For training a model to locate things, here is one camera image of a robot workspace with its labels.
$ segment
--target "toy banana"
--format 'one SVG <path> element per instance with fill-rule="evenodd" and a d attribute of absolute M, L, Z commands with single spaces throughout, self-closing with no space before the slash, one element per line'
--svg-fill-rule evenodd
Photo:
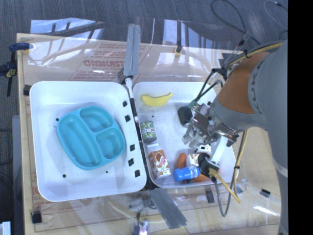
<path fill-rule="evenodd" d="M 141 95 L 141 99 L 146 105 L 155 107 L 155 106 L 162 106 L 166 104 L 167 101 L 170 99 L 170 97 L 172 97 L 173 95 L 174 95 L 173 93 L 169 93 L 167 95 L 158 96 L 158 97 L 152 97 L 149 95 Z"/>

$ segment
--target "blue clamp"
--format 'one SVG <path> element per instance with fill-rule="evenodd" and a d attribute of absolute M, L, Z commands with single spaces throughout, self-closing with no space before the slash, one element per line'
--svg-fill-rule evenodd
<path fill-rule="evenodd" d="M 15 59 L 15 53 L 18 50 L 31 49 L 34 46 L 29 43 L 16 43 L 9 46 L 9 50 L 12 52 L 11 61 L 6 62 L 5 65 L 0 66 L 0 76 L 5 76 L 9 79 L 8 90 L 6 96 L 11 94 L 12 77 L 17 74 L 17 62 Z"/>

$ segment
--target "can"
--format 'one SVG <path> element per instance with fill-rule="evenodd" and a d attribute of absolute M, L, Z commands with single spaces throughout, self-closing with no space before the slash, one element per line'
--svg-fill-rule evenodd
<path fill-rule="evenodd" d="M 140 123 L 142 141 L 144 143 L 151 143 L 157 140 L 155 127 L 153 121 L 144 121 Z"/>

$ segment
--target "cable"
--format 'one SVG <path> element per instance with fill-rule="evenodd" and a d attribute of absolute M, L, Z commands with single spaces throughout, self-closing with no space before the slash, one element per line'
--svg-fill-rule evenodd
<path fill-rule="evenodd" d="M 246 145 L 247 134 L 248 134 L 248 130 L 245 130 L 244 133 L 243 133 L 243 136 L 241 138 L 241 143 L 240 143 L 240 147 L 239 147 L 239 151 L 238 151 L 238 156 L 237 156 L 237 159 L 236 159 L 236 163 L 235 163 L 235 167 L 234 167 L 234 171 L 233 171 L 233 176 L 232 176 L 232 180 L 230 182 L 230 186 L 229 187 L 228 187 L 228 185 L 224 181 L 221 181 L 221 177 L 219 176 L 219 174 L 217 173 L 216 170 L 213 170 L 212 168 L 210 168 L 211 170 L 209 169 L 209 174 L 212 175 L 211 180 L 212 180 L 212 182 L 215 185 L 216 193 L 217 193 L 217 196 L 218 196 L 220 212 L 221 212 L 221 215 L 223 217 L 225 217 L 227 215 L 228 208 L 229 208 L 229 205 L 230 205 L 231 196 L 233 196 L 236 199 L 236 201 L 238 203 L 240 203 L 240 199 L 238 198 L 238 194 L 237 194 L 236 175 L 237 175 L 237 172 L 239 171 L 239 168 L 240 168 L 239 164 L 240 164 L 240 160 L 241 160 L 241 157 L 242 157 L 242 154 L 243 154 L 243 151 L 244 151 L 244 147 Z M 223 212 L 223 209 L 222 209 L 221 195 L 220 195 L 219 187 L 217 185 L 216 178 L 218 178 L 222 182 L 222 184 L 226 187 L 226 189 L 229 192 L 225 213 Z"/>
<path fill-rule="evenodd" d="M 239 16 L 239 18 L 240 18 L 240 21 L 241 21 L 241 23 L 242 23 L 242 25 L 243 25 L 244 30 L 241 30 L 241 29 L 239 29 L 238 27 L 236 27 L 236 26 L 234 26 L 234 25 L 228 23 L 227 21 L 225 21 L 223 18 L 221 18 L 221 17 L 214 11 L 214 9 L 213 9 L 213 3 L 215 3 L 216 1 L 224 1 L 224 2 L 227 2 L 230 6 L 232 6 L 232 7 L 234 8 L 234 10 L 237 12 L 237 14 L 238 14 L 238 16 Z M 212 10 L 212 12 L 214 13 L 214 15 L 217 16 L 220 20 L 222 20 L 225 24 L 227 24 L 228 26 L 230 26 L 230 27 L 232 27 L 232 28 L 234 28 L 234 29 L 236 29 L 236 30 L 242 32 L 243 34 L 246 34 L 246 32 L 247 32 L 246 26 L 245 26 L 245 24 L 244 24 L 244 21 L 243 21 L 241 15 L 240 15 L 239 11 L 238 11 L 238 10 L 236 9 L 236 7 L 235 7 L 233 4 L 231 4 L 229 1 L 227 1 L 227 0 L 213 0 L 212 3 L 211 3 L 211 10 Z M 259 42 L 258 40 L 256 40 L 254 37 L 251 36 L 251 38 L 252 38 L 257 44 L 260 44 L 260 42 Z"/>
<path fill-rule="evenodd" d="M 265 46 L 265 47 L 261 47 L 261 48 L 258 48 L 254 51 L 249 51 L 249 52 L 245 52 L 245 53 L 242 53 L 240 55 L 238 55 L 236 58 L 232 59 L 229 61 L 228 64 L 225 64 L 224 65 L 224 68 L 227 70 L 230 66 L 236 64 L 236 63 L 239 63 L 240 61 L 246 59 L 246 58 L 250 58 L 252 57 L 253 55 L 255 54 L 258 54 L 260 52 L 263 52 L 263 51 L 267 51 L 267 50 L 270 50 L 270 49 L 274 49 L 274 48 L 278 48 L 280 47 L 284 42 L 279 42 L 277 44 L 272 44 L 272 45 L 269 45 L 269 46 Z"/>
<path fill-rule="evenodd" d="M 214 74 L 214 72 L 211 72 L 211 73 L 208 75 L 208 77 L 206 78 L 205 82 L 203 83 L 203 86 L 202 86 L 201 90 L 199 91 L 199 94 L 196 96 L 195 101 L 198 101 L 198 100 L 202 97 L 201 94 L 202 94 L 202 92 L 203 92 L 203 90 L 204 90 L 204 88 L 205 88 L 205 85 L 207 84 L 207 82 L 209 81 L 210 77 L 211 77 L 213 74 Z"/>
<path fill-rule="evenodd" d="M 264 1 L 264 3 L 263 3 L 263 7 L 264 7 L 264 10 L 265 10 L 266 14 L 268 14 L 268 16 L 269 16 L 275 23 L 277 23 L 279 26 L 281 26 L 281 27 L 284 28 L 285 30 L 288 30 L 286 27 L 284 27 L 283 25 L 281 25 L 277 20 L 275 20 L 275 18 L 272 17 L 272 16 L 270 15 L 270 13 L 266 10 L 265 4 L 266 4 L 267 2 L 273 2 L 273 3 L 275 3 L 277 6 L 280 6 L 280 7 L 284 8 L 287 12 L 288 12 L 288 9 L 287 9 L 286 7 L 284 7 L 283 5 L 281 5 L 279 2 L 276 2 L 276 1 L 273 1 L 273 0 L 266 0 L 266 1 Z"/>
<path fill-rule="evenodd" d="M 199 97 L 197 97 L 195 100 L 198 101 L 201 97 L 203 97 L 210 89 L 212 89 L 214 86 L 216 86 L 218 83 L 220 83 L 220 80 L 217 80 L 215 83 L 213 83 L 209 88 L 207 88 Z"/>

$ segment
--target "gray carpet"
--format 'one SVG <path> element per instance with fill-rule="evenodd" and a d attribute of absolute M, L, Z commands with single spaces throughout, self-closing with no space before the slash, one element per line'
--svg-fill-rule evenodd
<path fill-rule="evenodd" d="M 15 43 L 16 34 L 30 33 L 31 20 L 71 17 L 129 24 L 138 18 L 156 18 L 160 34 L 163 19 L 203 23 L 190 27 L 214 43 L 209 47 L 233 50 L 247 30 L 252 35 L 250 47 L 286 39 L 287 9 L 288 0 L 0 0 L 0 65 L 10 61 L 8 46 Z M 154 41 L 160 44 L 162 39 Z M 8 79 L 0 76 L 0 223 L 13 217 L 12 135 L 8 130 L 12 116 L 19 113 L 17 77 L 13 77 L 9 97 L 7 84 Z"/>

